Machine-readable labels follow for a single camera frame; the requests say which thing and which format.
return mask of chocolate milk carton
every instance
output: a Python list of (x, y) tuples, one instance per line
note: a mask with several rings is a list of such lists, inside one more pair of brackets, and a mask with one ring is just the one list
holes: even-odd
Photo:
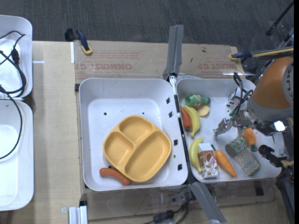
[(210, 143), (199, 144), (199, 165), (202, 169), (202, 178), (215, 178), (218, 176), (218, 165), (215, 157), (215, 152)]

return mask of carrot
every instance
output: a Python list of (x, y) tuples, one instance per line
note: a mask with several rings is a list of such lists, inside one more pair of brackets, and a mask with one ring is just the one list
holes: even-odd
[(221, 150), (216, 150), (211, 144), (213, 150), (215, 151), (215, 156), (216, 156), (216, 161), (219, 163), (221, 167), (223, 167), (226, 171), (228, 171), (233, 177), (237, 177), (237, 173), (235, 172), (235, 169), (231, 162), (229, 161), (228, 157), (221, 151)]
[(184, 129), (189, 132), (192, 130), (192, 122), (190, 116), (187, 114), (186, 110), (180, 106), (181, 114), (182, 114), (182, 120), (183, 120), (183, 127)]
[(117, 171), (116, 169), (112, 168), (101, 168), (100, 169), (100, 175), (102, 177), (112, 177), (120, 181), (123, 185), (129, 185), (131, 183), (131, 180), (129, 180), (125, 175), (123, 175), (121, 172)]
[(252, 128), (246, 128), (243, 134), (244, 139), (248, 143), (248, 146), (251, 146), (251, 151), (255, 152), (257, 150), (256, 144), (256, 137), (253, 133)]

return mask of banana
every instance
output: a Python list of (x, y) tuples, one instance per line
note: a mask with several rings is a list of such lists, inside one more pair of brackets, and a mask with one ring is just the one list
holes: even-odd
[(201, 168), (199, 166), (199, 160), (198, 160), (198, 150), (199, 150), (199, 143), (202, 143), (202, 138), (197, 138), (193, 140), (189, 147), (189, 157), (191, 164), (197, 169), (199, 173), (201, 173)]
[(190, 133), (190, 136), (191, 136), (191, 138), (193, 138), (195, 133), (200, 129), (200, 125), (201, 125), (200, 117), (199, 117), (196, 109), (194, 109), (192, 106), (184, 105), (183, 108), (185, 109), (185, 111), (191, 118), (192, 132)]

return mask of yellow plate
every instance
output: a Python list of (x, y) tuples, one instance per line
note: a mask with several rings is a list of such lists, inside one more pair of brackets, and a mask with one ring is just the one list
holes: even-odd
[(105, 138), (103, 150), (108, 161), (135, 182), (151, 179), (171, 153), (168, 136), (147, 119), (131, 115)]

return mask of table surface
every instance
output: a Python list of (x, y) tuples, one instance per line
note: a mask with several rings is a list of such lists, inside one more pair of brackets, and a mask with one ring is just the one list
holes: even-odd
[[(35, 190), (31, 202), (8, 212), (7, 224), (66, 224), (69, 207), (81, 197), (77, 102), (69, 42), (33, 41)], [(279, 190), (271, 202), (221, 207), (228, 223), (289, 223)], [(151, 215), (93, 220), (89, 223), (145, 223)], [(183, 223), (208, 224), (202, 210)]]

